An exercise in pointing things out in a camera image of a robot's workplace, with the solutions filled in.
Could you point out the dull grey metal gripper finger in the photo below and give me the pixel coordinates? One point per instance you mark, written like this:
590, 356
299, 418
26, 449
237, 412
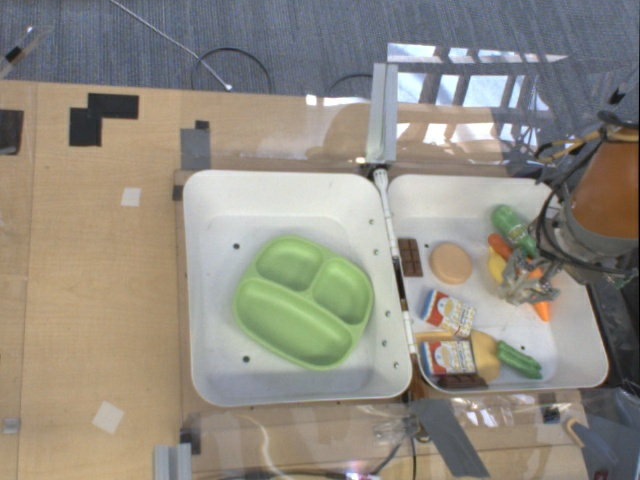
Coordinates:
542, 295
510, 285

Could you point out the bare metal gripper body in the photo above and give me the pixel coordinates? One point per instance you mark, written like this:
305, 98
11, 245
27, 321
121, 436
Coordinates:
542, 271

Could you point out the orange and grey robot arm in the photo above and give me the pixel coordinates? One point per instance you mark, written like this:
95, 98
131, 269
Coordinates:
607, 193

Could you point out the orange carrot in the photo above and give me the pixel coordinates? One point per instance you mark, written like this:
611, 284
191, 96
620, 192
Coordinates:
543, 310

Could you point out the yellow banana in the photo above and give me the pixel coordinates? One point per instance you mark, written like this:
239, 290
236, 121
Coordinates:
496, 267

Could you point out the white plastic tray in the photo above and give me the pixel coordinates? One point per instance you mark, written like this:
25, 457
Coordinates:
570, 328
215, 293

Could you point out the green bottle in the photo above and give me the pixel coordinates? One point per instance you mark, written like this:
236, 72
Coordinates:
511, 225

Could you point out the tan round biscuit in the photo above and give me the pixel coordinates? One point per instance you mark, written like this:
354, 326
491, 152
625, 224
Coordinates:
450, 264

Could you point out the red and white carton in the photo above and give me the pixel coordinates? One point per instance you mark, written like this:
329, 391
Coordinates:
447, 358
447, 313

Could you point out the green bean pods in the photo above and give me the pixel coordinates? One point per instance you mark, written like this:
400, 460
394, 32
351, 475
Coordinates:
520, 360

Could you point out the brown chocolate bar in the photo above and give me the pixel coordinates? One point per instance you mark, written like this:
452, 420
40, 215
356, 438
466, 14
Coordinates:
462, 382
410, 258

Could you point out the green divided plate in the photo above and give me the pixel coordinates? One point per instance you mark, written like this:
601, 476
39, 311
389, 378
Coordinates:
292, 318

